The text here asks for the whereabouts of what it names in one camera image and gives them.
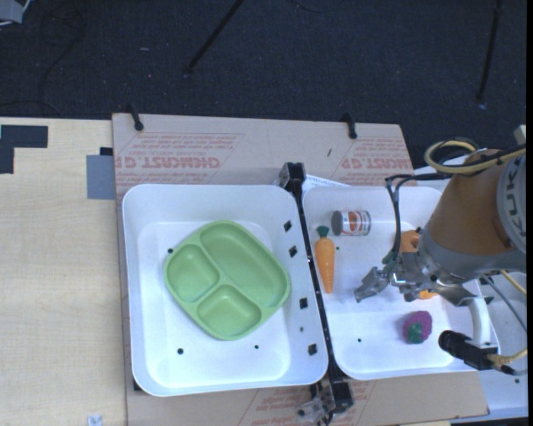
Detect orange carrot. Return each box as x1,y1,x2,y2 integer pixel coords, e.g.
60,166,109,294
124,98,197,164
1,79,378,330
314,225,337,295

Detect brown cardboard board, red print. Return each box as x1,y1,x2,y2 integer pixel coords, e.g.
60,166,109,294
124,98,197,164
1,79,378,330
111,113,490,426

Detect white printed paper sheet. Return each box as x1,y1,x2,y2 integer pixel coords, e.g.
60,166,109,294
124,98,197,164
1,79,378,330
302,173,353,191

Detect thin black rod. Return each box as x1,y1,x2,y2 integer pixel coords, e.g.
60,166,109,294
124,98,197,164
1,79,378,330
288,178,344,383

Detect small orange and white can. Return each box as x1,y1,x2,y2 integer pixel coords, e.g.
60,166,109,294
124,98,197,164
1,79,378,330
330,209,372,238

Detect white plastic tray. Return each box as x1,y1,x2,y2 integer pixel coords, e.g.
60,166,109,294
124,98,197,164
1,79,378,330
122,183,330,398
301,185,501,382

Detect purple grapes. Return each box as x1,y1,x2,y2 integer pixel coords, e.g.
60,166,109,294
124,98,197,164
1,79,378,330
402,310,434,345

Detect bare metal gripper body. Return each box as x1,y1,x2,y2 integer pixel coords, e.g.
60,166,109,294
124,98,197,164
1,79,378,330
388,251,457,296

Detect green divided plate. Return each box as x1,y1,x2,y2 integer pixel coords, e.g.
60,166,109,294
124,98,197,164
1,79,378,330
162,219,292,342

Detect orange toy food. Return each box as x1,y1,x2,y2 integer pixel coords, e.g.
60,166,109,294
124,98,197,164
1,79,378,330
398,229,439,301

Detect black cylinder on white bracket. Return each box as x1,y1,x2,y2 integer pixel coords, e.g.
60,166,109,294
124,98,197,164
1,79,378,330
438,291,501,371

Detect black block with thin wires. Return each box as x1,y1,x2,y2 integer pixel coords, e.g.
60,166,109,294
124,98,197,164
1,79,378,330
327,378,354,415
278,162,306,191

